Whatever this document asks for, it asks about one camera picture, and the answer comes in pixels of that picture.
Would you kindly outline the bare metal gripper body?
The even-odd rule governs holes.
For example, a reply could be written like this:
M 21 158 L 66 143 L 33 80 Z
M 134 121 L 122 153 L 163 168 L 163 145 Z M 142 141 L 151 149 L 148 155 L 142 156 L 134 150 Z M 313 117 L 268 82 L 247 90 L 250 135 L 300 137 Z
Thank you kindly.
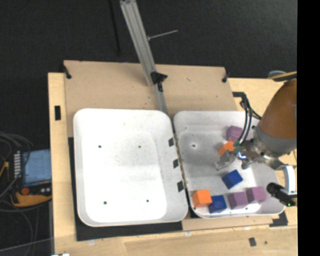
M 264 164 L 275 171 L 282 170 L 286 164 L 280 161 L 280 155 L 269 150 L 261 141 L 250 139 L 241 142 L 237 147 L 237 158 L 242 161 L 252 161 L 253 164 Z

